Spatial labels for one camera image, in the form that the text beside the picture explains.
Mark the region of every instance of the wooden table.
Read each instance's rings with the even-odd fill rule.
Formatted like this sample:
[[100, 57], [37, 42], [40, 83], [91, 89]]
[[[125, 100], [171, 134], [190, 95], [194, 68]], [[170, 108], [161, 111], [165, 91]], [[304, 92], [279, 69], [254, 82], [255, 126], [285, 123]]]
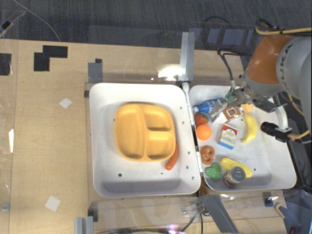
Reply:
[[[34, 53], [42, 52], [43, 45], [67, 46], [68, 57], [50, 58], [49, 72], [34, 72]], [[11, 53], [12, 59], [17, 60], [16, 63], [12, 61], [12, 65], [18, 64], [9, 233], [74, 233], [75, 217], [87, 216], [89, 194], [92, 194], [89, 190], [93, 190], [88, 186], [84, 98], [88, 63], [102, 59], [106, 79], [150, 79], [157, 78], [163, 65], [179, 64], [180, 50], [0, 39], [2, 52]], [[229, 57], [228, 60], [237, 78], [242, 73], [239, 59]], [[228, 81], [224, 64], [215, 52], [195, 51], [194, 65], [198, 80], [209, 79], [211, 83]], [[9, 78], [1, 77], [2, 84], [4, 81], [14, 82]], [[65, 98], [73, 102], [68, 108], [59, 105]], [[259, 199], [259, 195], [261, 193], [251, 194], [251, 197]], [[50, 196], [60, 200], [55, 212], [45, 207]], [[109, 203], [114, 207], [116, 203], [94, 197], [102, 200], [104, 206]], [[172, 207], [175, 200], [175, 197], [169, 200]], [[158, 210], [168, 211], [168, 205], [159, 205]], [[242, 232], [285, 233], [283, 220], [273, 208], [265, 208], [259, 202], [250, 210], [246, 205], [241, 206], [237, 209], [233, 206], [230, 213], [237, 216], [234, 223]], [[118, 215], [119, 208], [114, 209]], [[140, 214], [139, 209], [131, 214], [136, 218], [136, 214]], [[7, 223], [8, 215], [6, 217], [1, 217], [3, 223]], [[204, 221], [204, 233], [217, 233], [211, 217]], [[5, 224], [2, 226], [1, 233], [8, 233]], [[191, 225], [187, 233], [200, 233], [200, 224]]]

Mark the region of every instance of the can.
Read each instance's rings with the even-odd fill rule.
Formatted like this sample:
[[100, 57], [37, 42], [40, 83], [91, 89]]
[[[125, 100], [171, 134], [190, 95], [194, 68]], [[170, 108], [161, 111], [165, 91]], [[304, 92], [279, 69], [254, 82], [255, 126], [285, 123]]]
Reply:
[[240, 182], [244, 181], [245, 178], [246, 178], [246, 174], [244, 170], [236, 166], [236, 167], [233, 167], [230, 171], [228, 171], [223, 176], [223, 181], [227, 186], [233, 187], [239, 184]]

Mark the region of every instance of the yellow cable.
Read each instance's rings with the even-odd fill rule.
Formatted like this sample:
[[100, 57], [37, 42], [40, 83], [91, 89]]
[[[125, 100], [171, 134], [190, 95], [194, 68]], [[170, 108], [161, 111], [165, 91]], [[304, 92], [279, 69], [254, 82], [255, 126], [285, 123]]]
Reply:
[[295, 110], [297, 110], [297, 112], [298, 112], [299, 114], [301, 114], [302, 116], [304, 116], [304, 115], [303, 115], [303, 112], [300, 110], [300, 108], [298, 108], [298, 106], [296, 105], [296, 103], [293, 101], [292, 96], [291, 96], [290, 94], [287, 94], [287, 95], [288, 95], [289, 100], [291, 101], [292, 106], [295, 108]]
[[309, 130], [305, 131], [303, 134], [300, 135], [295, 135], [295, 134], [288, 134], [288, 138], [290, 138], [291, 140], [296, 140], [296, 139], [301, 139], [302, 137], [308, 135], [310, 133]]
[[277, 30], [277, 31], [262, 31], [258, 27], [255, 28], [256, 32], [263, 36], [273, 36], [273, 35], [287, 35], [295, 33], [311, 32], [312, 28], [301, 28], [301, 29], [288, 29], [288, 30]]

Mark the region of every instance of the blue bottle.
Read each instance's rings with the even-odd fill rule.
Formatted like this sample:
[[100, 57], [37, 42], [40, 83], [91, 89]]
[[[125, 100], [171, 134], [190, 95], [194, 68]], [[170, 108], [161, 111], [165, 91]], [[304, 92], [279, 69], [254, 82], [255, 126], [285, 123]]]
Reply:
[[213, 99], [213, 100], [206, 101], [199, 106], [195, 106], [193, 107], [193, 113], [196, 114], [197, 112], [201, 112], [201, 113], [208, 114], [214, 108], [214, 105], [217, 101], [218, 101], [217, 99]]

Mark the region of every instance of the dark floor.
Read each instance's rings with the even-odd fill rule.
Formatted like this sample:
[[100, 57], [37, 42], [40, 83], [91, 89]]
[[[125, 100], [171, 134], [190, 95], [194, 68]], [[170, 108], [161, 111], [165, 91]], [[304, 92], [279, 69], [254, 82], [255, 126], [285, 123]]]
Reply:
[[[285, 27], [311, 26], [312, 0], [16, 0], [47, 21], [61, 41], [179, 48], [181, 32], [203, 34], [203, 24], [222, 23], [228, 29], [252, 28], [263, 17]], [[12, 0], [0, 0], [0, 21], [24, 10]], [[31, 13], [19, 21], [20, 39], [57, 41], [53, 31]], [[197, 48], [206, 48], [196, 41]], [[291, 107], [289, 118], [304, 122]], [[305, 124], [298, 124], [299, 132]], [[311, 158], [311, 144], [306, 145]]]

